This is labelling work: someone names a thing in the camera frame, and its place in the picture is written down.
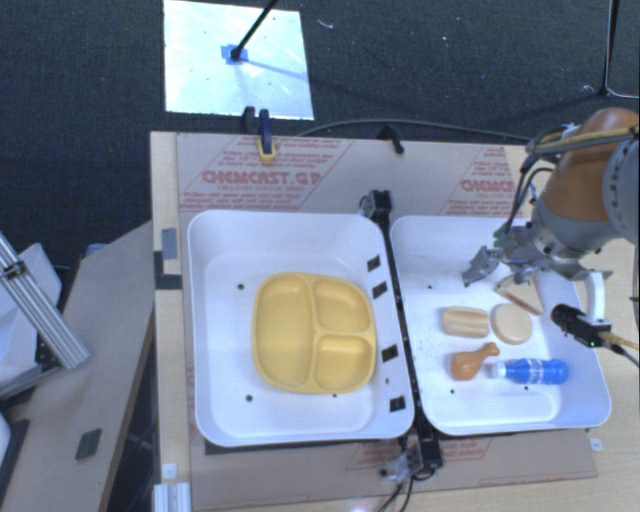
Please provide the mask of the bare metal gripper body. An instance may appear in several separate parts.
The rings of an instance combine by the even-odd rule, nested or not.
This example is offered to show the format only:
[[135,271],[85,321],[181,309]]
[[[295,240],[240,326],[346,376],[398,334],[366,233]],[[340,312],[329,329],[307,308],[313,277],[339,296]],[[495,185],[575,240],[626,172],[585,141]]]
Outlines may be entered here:
[[562,243],[547,228],[536,224],[512,226],[500,251],[500,260],[514,273],[554,271],[558,274],[587,274],[580,260],[585,251]]

